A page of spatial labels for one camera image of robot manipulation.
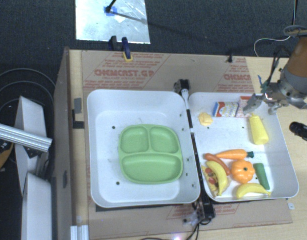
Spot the orange-red sausage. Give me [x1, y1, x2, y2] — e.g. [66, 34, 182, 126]
[204, 153, 232, 177]

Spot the white plastic tray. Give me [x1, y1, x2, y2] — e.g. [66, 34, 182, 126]
[188, 91, 301, 205]
[86, 89, 202, 209]

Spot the green cucumber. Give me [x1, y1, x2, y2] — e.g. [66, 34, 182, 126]
[253, 162, 272, 191]

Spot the black block with thin wires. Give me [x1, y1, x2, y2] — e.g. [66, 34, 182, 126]
[182, 198, 216, 227]
[174, 79, 192, 94]

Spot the yellow banana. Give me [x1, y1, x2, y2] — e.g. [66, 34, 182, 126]
[206, 160, 229, 197]
[236, 182, 273, 200]

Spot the pizza slice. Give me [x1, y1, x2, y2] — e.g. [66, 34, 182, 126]
[201, 164, 223, 198]

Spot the brown cardboard board, red print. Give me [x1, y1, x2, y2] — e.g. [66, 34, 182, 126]
[81, 49, 294, 240]

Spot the red and white carton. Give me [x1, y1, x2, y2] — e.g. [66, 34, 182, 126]
[239, 95, 253, 118]

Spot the orange pumpkin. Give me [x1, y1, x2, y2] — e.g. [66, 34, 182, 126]
[230, 159, 256, 185]

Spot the orange carrot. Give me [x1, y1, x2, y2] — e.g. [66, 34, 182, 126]
[215, 149, 255, 161]

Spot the yellow toy pastry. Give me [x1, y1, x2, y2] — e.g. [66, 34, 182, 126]
[198, 112, 215, 128]

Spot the green divided plate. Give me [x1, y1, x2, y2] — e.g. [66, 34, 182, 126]
[118, 124, 184, 185]

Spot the thin black and white rod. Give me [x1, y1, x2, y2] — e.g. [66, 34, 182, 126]
[183, 88, 207, 206]

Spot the black cylinder on white bracket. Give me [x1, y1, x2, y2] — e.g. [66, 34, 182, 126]
[289, 103, 307, 143]

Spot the blue and white carton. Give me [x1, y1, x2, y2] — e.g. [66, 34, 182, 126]
[212, 101, 241, 118]

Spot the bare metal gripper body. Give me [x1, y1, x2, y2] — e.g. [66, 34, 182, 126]
[261, 82, 307, 110]

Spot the yellow squeeze bottle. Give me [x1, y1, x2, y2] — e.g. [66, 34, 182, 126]
[248, 113, 270, 146]

